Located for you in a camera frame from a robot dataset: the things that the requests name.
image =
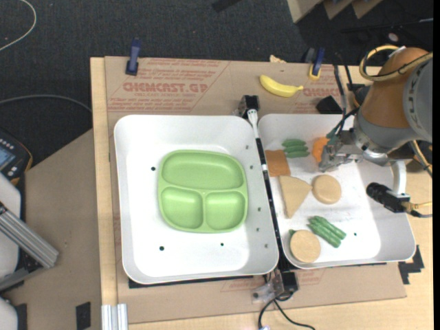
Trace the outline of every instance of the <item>black floor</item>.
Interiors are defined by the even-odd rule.
[[[348,7],[331,21],[317,5],[297,24],[286,0],[241,0],[224,9],[222,0],[27,1],[36,9],[35,29],[0,51],[0,127],[29,148],[35,164],[90,129],[90,113],[57,99],[1,101],[48,94],[90,106],[89,58],[126,56],[134,36],[142,40],[140,56],[267,61],[273,54],[297,63],[308,48],[324,47],[327,62],[339,52],[357,65],[366,50],[388,42],[391,29],[344,30],[433,17],[433,0],[385,0],[361,19]],[[31,24],[24,3],[0,0],[0,48]],[[398,34],[400,43],[432,51],[433,23],[405,25]]]

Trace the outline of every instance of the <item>robotic hand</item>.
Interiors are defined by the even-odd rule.
[[[377,76],[366,73],[366,62],[382,50],[394,50]],[[335,170],[348,162],[363,159],[381,166],[391,166],[395,174],[393,190],[371,184],[367,194],[384,204],[389,210],[408,210],[409,196],[402,194],[406,180],[397,175],[405,170],[403,160],[413,157],[432,176],[432,167],[421,154],[417,140],[432,143],[432,61],[433,53],[409,47],[383,46],[369,52],[360,64],[361,75],[373,84],[362,105],[343,115],[341,122],[327,135],[329,141],[322,151],[319,169]],[[353,127],[343,131],[347,117],[355,115]],[[403,150],[409,143],[410,156]]]

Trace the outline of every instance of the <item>wooden table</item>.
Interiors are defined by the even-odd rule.
[[[90,65],[102,304],[116,305],[118,303],[118,288],[113,235],[105,60],[104,58],[92,58]],[[407,192],[412,196],[414,202],[432,199],[432,181],[425,173],[409,173],[407,187]],[[429,213],[430,211],[430,208],[421,210],[423,213]],[[313,325],[316,329],[326,330],[434,329],[432,219],[410,217],[410,223],[423,257],[424,269],[421,273],[410,275],[410,284],[406,286],[408,295],[406,298],[289,309],[286,311],[287,315],[297,322]],[[132,324],[130,329],[247,330],[257,328],[257,319],[258,313],[242,313],[229,316]],[[263,324],[269,325],[272,330],[290,328],[279,311],[265,313]]]

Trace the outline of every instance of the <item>green plate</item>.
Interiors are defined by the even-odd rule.
[[[179,230],[229,232],[245,221],[248,212],[243,167],[223,153],[169,153],[160,163],[158,194],[163,218]]]

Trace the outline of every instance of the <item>toy banana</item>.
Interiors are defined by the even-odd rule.
[[[293,96],[297,91],[301,91],[304,89],[302,85],[299,87],[296,87],[294,85],[283,85],[264,74],[260,76],[260,83],[263,88],[266,89],[268,92],[275,94],[276,96],[282,96],[284,98],[289,98]]]

